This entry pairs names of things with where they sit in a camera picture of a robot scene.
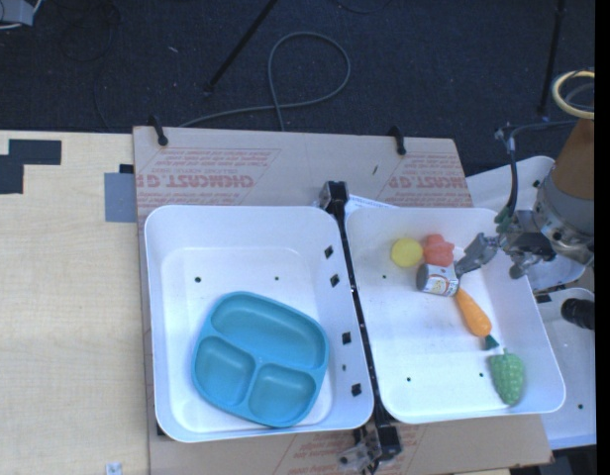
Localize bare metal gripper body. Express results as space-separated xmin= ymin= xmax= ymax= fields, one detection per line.
xmin=498 ymin=209 xmax=595 ymax=267

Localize orange-red toy food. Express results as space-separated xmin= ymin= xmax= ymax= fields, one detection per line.
xmin=422 ymin=234 xmax=457 ymax=267

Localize small white labelled can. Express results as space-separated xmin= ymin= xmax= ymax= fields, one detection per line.
xmin=415 ymin=262 xmax=460 ymax=298

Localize orange carrot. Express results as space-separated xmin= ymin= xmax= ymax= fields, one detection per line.
xmin=455 ymin=287 xmax=501 ymax=352

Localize yellow round toy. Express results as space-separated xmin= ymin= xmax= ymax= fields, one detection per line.
xmin=390 ymin=237 xmax=425 ymax=268

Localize white plastic tray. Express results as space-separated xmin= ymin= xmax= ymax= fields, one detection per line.
xmin=144 ymin=204 xmax=376 ymax=444
xmin=344 ymin=207 xmax=567 ymax=426

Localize green grapes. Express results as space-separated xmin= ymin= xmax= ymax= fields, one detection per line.
xmin=487 ymin=347 xmax=526 ymax=407

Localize white paper slip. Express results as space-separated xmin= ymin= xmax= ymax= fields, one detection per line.
xmin=345 ymin=193 xmax=400 ymax=213

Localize thin black rod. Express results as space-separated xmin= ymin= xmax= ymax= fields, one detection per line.
xmin=333 ymin=200 xmax=388 ymax=430

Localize brown cardboard board red print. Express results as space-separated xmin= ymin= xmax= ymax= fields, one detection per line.
xmin=132 ymin=125 xmax=555 ymax=475

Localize blue divided plate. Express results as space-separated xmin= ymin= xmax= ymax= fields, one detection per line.
xmin=190 ymin=290 xmax=332 ymax=429

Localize black cylinder on white bracket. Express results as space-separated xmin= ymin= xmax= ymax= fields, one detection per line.
xmin=525 ymin=253 xmax=595 ymax=332

